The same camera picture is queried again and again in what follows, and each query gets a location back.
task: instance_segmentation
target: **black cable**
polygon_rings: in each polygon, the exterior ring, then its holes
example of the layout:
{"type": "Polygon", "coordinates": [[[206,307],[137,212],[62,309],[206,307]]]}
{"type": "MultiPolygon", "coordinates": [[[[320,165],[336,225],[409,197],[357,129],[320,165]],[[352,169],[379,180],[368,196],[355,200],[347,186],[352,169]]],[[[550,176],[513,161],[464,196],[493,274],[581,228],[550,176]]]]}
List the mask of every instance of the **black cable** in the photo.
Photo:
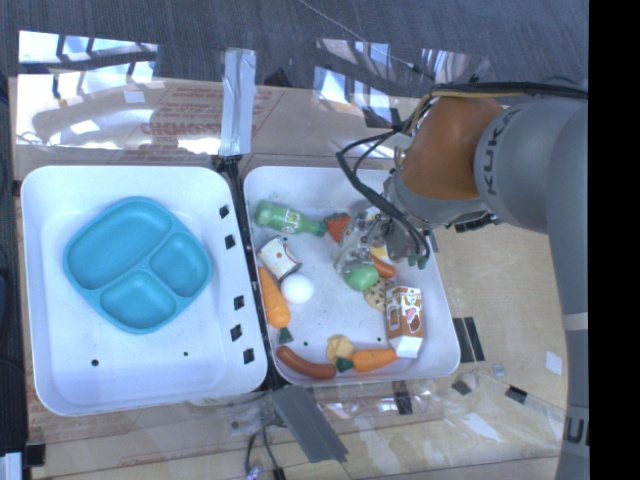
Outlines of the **black cable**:
{"type": "Polygon", "coordinates": [[[546,84],[540,82],[477,82],[477,83],[446,83],[436,84],[429,94],[438,91],[455,91],[462,93],[509,93],[519,92],[522,95],[537,96],[545,94],[547,96],[559,96],[567,98],[588,99],[589,92],[578,87],[568,87],[566,85],[546,84]]]}
{"type": "Polygon", "coordinates": [[[353,188],[355,188],[365,198],[367,198],[367,200],[373,206],[389,215],[392,219],[400,222],[404,226],[404,228],[411,234],[411,237],[413,238],[416,245],[416,254],[418,256],[422,255],[421,248],[423,247],[425,250],[424,257],[428,258],[430,254],[430,247],[427,243],[426,238],[418,230],[415,229],[415,227],[405,218],[404,214],[380,194],[362,183],[360,179],[349,168],[349,165],[347,164],[347,161],[345,160],[342,152],[336,153],[336,158],[338,159],[338,164],[342,168],[342,171],[345,173],[345,176],[347,177],[353,188]]]}
{"type": "Polygon", "coordinates": [[[407,132],[413,132],[413,130],[410,130],[409,128],[412,128],[411,125],[415,125],[417,119],[420,116],[423,116],[425,112],[429,110],[429,108],[431,108],[433,99],[439,96],[449,95],[448,93],[452,93],[452,96],[458,97],[463,97],[465,94],[491,95],[494,97],[509,95],[549,95],[578,99],[588,99],[589,97],[588,91],[581,88],[538,82],[469,82],[461,84],[436,84],[421,100],[420,104],[414,109],[409,118],[403,121],[401,126],[394,128],[390,132],[386,132],[375,137],[369,137],[366,139],[355,141],[336,153],[338,164],[347,176],[347,179],[349,180],[351,185],[358,192],[364,195],[367,200],[376,208],[388,214],[392,219],[400,222],[414,240],[418,255],[421,254],[421,246],[424,248],[425,258],[427,258],[430,253],[429,244],[427,243],[425,236],[423,236],[422,233],[420,233],[410,222],[408,222],[408,220],[404,217],[404,214],[402,214],[402,212],[400,212],[400,210],[396,206],[392,205],[384,197],[380,196],[377,192],[373,191],[371,188],[363,184],[357,176],[357,171],[364,159],[367,158],[373,151],[375,151],[376,148],[378,148],[381,144],[383,144],[389,137],[394,135],[394,133],[400,132],[406,134],[407,132]],[[370,146],[356,160],[353,169],[351,169],[344,157],[345,153],[354,147],[370,142],[374,142],[374,144],[370,146]]]}
{"type": "Polygon", "coordinates": [[[258,432],[251,434],[251,438],[249,439],[249,444],[247,445],[247,453],[244,456],[244,471],[249,475],[251,472],[251,450],[253,448],[253,443],[256,442],[256,437],[258,437],[258,432]]]}
{"type": "Polygon", "coordinates": [[[262,439],[264,441],[264,447],[267,449],[267,453],[269,454],[269,458],[271,459],[271,464],[273,464],[273,469],[280,469],[278,463],[276,462],[276,458],[273,456],[271,452],[271,447],[269,446],[269,440],[267,439],[267,426],[262,427],[262,439]]]}
{"type": "Polygon", "coordinates": [[[563,75],[548,76],[548,77],[544,78],[542,80],[542,82],[547,84],[551,80],[560,80],[561,82],[567,82],[568,84],[571,84],[571,85],[576,86],[576,87],[579,85],[578,82],[576,82],[575,80],[572,80],[571,78],[569,78],[567,76],[563,76],[563,75]]]}
{"type": "Polygon", "coordinates": [[[267,425],[263,425],[261,430],[258,430],[257,432],[254,432],[253,434],[251,434],[251,437],[249,438],[249,444],[247,445],[247,453],[244,458],[244,470],[247,475],[249,475],[249,473],[251,472],[251,450],[253,449],[253,446],[256,442],[256,438],[258,437],[258,434],[260,434],[261,432],[262,432],[262,440],[264,441],[264,447],[267,450],[267,454],[269,455],[269,458],[271,459],[271,464],[273,465],[273,474],[276,478],[284,478],[284,473],[282,472],[282,468],[278,465],[278,461],[276,461],[276,458],[274,457],[273,452],[271,451],[271,447],[269,446],[269,439],[267,436],[267,425]]]}

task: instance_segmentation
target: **toy milk carton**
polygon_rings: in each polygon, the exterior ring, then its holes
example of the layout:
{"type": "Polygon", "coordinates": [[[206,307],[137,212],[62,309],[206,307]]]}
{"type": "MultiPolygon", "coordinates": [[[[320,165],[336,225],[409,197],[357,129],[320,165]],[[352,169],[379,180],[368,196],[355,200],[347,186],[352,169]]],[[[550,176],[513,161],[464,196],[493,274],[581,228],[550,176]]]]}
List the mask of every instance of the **toy milk carton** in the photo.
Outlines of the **toy milk carton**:
{"type": "Polygon", "coordinates": [[[415,359],[424,338],[422,292],[410,286],[395,286],[386,292],[387,340],[398,357],[415,359]]]}

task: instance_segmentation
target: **green toy bottle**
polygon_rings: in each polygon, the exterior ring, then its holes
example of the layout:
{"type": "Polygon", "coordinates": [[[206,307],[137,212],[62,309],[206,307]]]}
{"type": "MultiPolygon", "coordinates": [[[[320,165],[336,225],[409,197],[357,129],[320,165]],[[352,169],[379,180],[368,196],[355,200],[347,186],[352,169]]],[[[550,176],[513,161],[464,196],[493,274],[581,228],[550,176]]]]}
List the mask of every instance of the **green toy bottle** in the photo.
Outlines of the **green toy bottle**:
{"type": "Polygon", "coordinates": [[[311,233],[324,236],[327,231],[324,222],[311,220],[293,208],[278,206],[269,201],[261,201],[258,204],[254,218],[258,226],[270,227],[292,235],[311,233]]]}

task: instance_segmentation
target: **clear plastic sheet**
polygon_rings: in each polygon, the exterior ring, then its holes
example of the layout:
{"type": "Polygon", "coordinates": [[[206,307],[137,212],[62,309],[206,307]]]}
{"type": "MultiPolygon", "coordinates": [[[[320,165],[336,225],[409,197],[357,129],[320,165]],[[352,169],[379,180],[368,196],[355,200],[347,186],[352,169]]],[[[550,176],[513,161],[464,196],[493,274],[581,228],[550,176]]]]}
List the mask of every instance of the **clear plastic sheet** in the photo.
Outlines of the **clear plastic sheet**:
{"type": "MultiPolygon", "coordinates": [[[[434,83],[491,79],[486,59],[459,53],[333,39],[316,46],[331,67],[308,65],[295,53],[283,62],[257,52],[251,151],[240,160],[241,176],[262,165],[335,167],[337,151],[405,119],[434,83]],[[356,78],[350,69],[356,65],[368,76],[356,78]]],[[[20,47],[23,72],[12,86],[17,180],[41,165],[220,161],[224,51],[34,33],[23,34],[20,47]],[[184,56],[190,71],[180,69],[184,56]]],[[[392,157],[390,148],[380,148],[363,167],[388,170],[392,157]]],[[[546,237],[499,226],[464,235],[442,230],[435,239],[460,366],[436,379],[309,388],[349,450],[345,463],[309,464],[279,421],[269,390],[55,415],[33,388],[25,308],[30,444],[47,448],[33,478],[186,479],[212,471],[244,478],[250,444],[252,465],[274,469],[273,456],[292,478],[312,478],[320,466],[322,478],[337,480],[425,472],[456,478],[462,471],[486,478],[494,471],[465,468],[506,471],[521,462],[552,472],[567,372],[546,237]]],[[[24,281],[22,288],[26,301],[24,281]]]]}

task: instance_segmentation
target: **white cable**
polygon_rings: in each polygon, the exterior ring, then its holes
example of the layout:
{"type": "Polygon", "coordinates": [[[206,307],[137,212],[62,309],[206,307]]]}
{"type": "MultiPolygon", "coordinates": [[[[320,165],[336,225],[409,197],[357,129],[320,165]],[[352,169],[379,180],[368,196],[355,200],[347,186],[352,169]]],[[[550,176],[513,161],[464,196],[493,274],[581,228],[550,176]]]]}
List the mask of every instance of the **white cable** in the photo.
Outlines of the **white cable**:
{"type": "Polygon", "coordinates": [[[384,51],[384,50],[380,50],[375,48],[369,41],[367,41],[366,39],[364,39],[363,37],[359,36],[356,32],[354,32],[353,30],[351,30],[349,27],[343,25],[342,23],[334,20],[331,16],[327,16],[326,14],[324,14],[322,11],[316,9],[315,7],[311,6],[310,4],[308,4],[307,2],[305,2],[304,0],[295,0],[296,2],[302,4],[303,6],[305,6],[307,9],[309,9],[312,12],[315,12],[317,15],[323,17],[324,19],[326,19],[327,21],[330,21],[331,23],[333,23],[334,25],[336,25],[337,27],[340,27],[342,30],[348,32],[349,34],[351,34],[353,37],[355,37],[358,41],[361,41],[363,43],[368,44],[372,50],[377,51],[379,53],[381,53],[382,55],[386,55],[387,57],[389,57],[390,59],[393,59],[397,62],[400,62],[406,66],[409,66],[410,68],[413,68],[413,64],[411,62],[407,62],[406,60],[400,59],[398,57],[395,57],[393,55],[391,55],[390,53],[384,51]]]}

